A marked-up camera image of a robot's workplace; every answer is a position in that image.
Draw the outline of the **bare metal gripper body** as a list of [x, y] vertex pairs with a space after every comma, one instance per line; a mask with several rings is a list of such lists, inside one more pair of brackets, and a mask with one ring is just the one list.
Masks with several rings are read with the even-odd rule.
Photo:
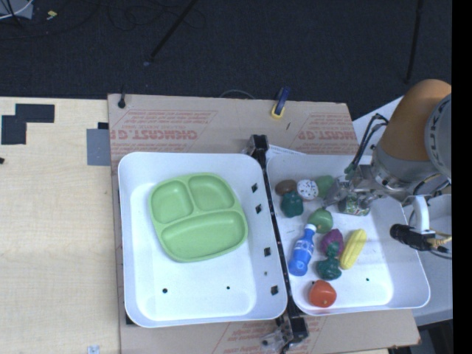
[[395, 177], [382, 165], [350, 164], [345, 170], [349, 189], [371, 200], [391, 197], [404, 201], [409, 196], [409, 184]]

